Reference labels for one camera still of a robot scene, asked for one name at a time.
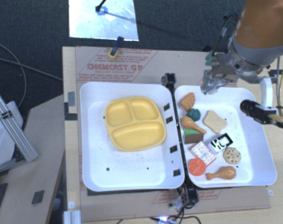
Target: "yellow plate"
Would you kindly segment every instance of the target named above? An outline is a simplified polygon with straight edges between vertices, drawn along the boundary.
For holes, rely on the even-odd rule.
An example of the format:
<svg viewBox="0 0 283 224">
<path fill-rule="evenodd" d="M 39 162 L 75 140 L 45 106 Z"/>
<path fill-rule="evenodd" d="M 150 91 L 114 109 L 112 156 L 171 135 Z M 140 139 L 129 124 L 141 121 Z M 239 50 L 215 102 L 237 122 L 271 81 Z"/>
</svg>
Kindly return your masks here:
<svg viewBox="0 0 283 224">
<path fill-rule="evenodd" d="M 105 110 L 106 126 L 113 144 L 123 151 L 139 151 L 161 144 L 165 125 L 156 104 L 146 97 L 111 102 Z"/>
</svg>

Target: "toy tomato slice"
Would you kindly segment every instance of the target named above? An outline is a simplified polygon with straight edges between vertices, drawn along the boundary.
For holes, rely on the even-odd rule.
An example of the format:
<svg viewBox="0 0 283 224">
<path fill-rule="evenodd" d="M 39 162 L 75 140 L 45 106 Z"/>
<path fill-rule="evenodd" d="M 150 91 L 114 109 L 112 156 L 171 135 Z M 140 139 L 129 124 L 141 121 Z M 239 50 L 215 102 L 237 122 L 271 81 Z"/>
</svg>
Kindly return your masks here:
<svg viewBox="0 0 283 224">
<path fill-rule="evenodd" d="M 188 171 L 191 175 L 200 176 L 206 171 L 206 164 L 203 160 L 196 158 L 188 163 Z"/>
</svg>

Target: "toy bread slice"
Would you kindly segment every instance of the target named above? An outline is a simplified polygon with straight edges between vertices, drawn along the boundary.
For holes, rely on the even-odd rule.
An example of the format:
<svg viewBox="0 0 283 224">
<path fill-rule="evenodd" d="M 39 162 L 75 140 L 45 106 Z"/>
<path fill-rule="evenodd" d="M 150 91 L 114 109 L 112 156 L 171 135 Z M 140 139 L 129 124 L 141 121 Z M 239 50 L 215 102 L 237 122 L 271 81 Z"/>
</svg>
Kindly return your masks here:
<svg viewBox="0 0 283 224">
<path fill-rule="evenodd" d="M 219 117 L 217 113 L 209 110 L 206 117 L 203 119 L 204 125 L 210 128 L 214 133 L 219 133 L 226 127 L 226 121 Z"/>
<path fill-rule="evenodd" d="M 181 99 L 180 103 L 184 110 L 188 112 L 193 106 L 195 102 L 194 93 L 188 93 L 186 96 L 184 96 L 183 99 Z"/>
</svg>

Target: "white tray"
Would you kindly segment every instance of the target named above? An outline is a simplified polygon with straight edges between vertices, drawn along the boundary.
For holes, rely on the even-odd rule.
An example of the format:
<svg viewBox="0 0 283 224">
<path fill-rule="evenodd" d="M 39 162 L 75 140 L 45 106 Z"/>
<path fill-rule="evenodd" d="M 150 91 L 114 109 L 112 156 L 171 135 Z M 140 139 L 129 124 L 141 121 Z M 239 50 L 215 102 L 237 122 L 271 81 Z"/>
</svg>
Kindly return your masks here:
<svg viewBox="0 0 283 224">
<path fill-rule="evenodd" d="M 202 120 L 208 110 L 214 110 L 220 117 L 226 119 L 227 126 L 220 133 L 227 133 L 233 140 L 230 147 L 235 147 L 241 153 L 241 161 L 238 165 L 232 165 L 236 169 L 236 177 L 231 180 L 214 178 L 207 180 L 205 175 L 192 176 L 189 174 L 191 181 L 201 188 L 220 188 L 220 187 L 237 187 L 237 186 L 262 186 L 271 185 L 276 180 L 276 169 L 271 157 L 269 146 L 266 140 L 263 126 L 254 121 L 253 118 L 247 117 L 240 110 L 240 103 L 245 100 L 255 100 L 252 93 L 243 88 L 226 88 L 218 89 L 217 93 L 204 95 L 199 86 L 180 86 L 175 91 L 177 110 L 179 118 L 186 115 L 185 110 L 178 105 L 179 101 L 189 92 L 195 94 L 195 109 L 201 112 L 201 119 L 196 122 L 198 126 L 205 129 L 207 134 L 204 135 L 203 142 L 208 144 L 220 134 L 213 133 L 206 127 Z M 190 148 L 194 144 L 184 144 L 186 162 L 196 158 Z M 206 172 L 217 172 L 221 167 L 230 166 L 222 157 L 220 152 L 216 155 L 217 159 L 206 168 Z"/>
<path fill-rule="evenodd" d="M 112 143 L 105 124 L 106 106 L 117 99 L 144 96 L 157 105 L 166 124 L 160 145 L 124 152 Z M 89 82 L 80 90 L 83 181 L 93 191 L 175 189 L 184 181 L 184 168 L 170 91 L 158 84 Z M 177 151 L 170 148 L 177 145 Z"/>
</svg>

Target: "black fabric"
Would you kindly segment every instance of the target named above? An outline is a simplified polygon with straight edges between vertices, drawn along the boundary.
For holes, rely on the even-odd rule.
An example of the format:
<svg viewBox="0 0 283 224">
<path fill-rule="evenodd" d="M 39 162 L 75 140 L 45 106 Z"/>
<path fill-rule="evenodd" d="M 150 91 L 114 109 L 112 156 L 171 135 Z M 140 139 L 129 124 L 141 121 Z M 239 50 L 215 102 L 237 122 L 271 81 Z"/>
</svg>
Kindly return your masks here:
<svg viewBox="0 0 283 224">
<path fill-rule="evenodd" d="M 213 48 L 228 10 L 240 12 L 245 0 L 134 0 L 139 42 L 122 47 L 201 51 Z M 69 37 L 68 0 L 0 0 L 0 43 L 21 63 L 62 77 L 63 46 L 112 47 L 115 41 Z M 226 48 L 223 41 L 219 51 Z M 13 58 L 3 49 L 0 57 Z M 63 93 L 61 81 L 25 70 L 28 91 L 22 115 Z M 0 62 L 0 94 L 18 103 L 23 93 L 21 70 Z"/>
</svg>

